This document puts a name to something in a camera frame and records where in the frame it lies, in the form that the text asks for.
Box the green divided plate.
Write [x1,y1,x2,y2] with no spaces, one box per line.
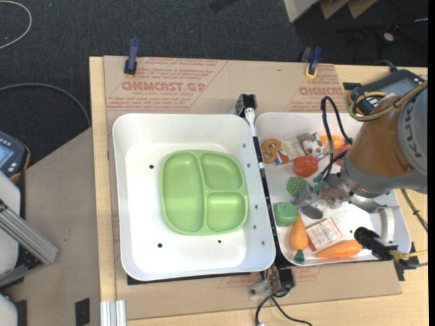
[159,149,249,236]

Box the brown pretzel biscuit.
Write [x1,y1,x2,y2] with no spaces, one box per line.
[261,138,283,164]

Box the orange toy vegetable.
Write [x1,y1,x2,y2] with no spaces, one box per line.
[318,134,345,151]

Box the green toy broccoli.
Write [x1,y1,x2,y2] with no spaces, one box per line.
[285,176,309,198]

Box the black cylinder on white bracket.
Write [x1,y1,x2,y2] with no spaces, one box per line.
[353,206,399,262]

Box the thin black and white rod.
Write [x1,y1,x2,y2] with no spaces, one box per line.
[244,108,288,271]

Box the white plastic tray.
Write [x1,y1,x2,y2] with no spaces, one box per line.
[254,111,413,268]
[111,113,277,282]

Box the orange ridged toy carrot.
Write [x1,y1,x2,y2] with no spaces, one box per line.
[315,239,364,259]

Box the red toy piece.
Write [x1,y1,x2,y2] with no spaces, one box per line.
[334,143,353,166]

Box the brown cardboard board red print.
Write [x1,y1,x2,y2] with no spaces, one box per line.
[103,55,404,321]

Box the green toy apple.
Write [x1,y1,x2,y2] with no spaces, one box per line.
[273,201,299,228]

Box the orange carrot with green top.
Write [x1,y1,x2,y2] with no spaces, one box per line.
[290,213,309,263]

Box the white can with red print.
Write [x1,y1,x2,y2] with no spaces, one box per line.
[300,132,330,160]

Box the white carton with colourful print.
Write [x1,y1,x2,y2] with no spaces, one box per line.
[274,137,307,166]

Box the pink and white packet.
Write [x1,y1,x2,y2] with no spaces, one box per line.
[304,217,344,253]

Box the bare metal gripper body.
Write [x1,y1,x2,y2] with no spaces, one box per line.
[321,173,379,214]

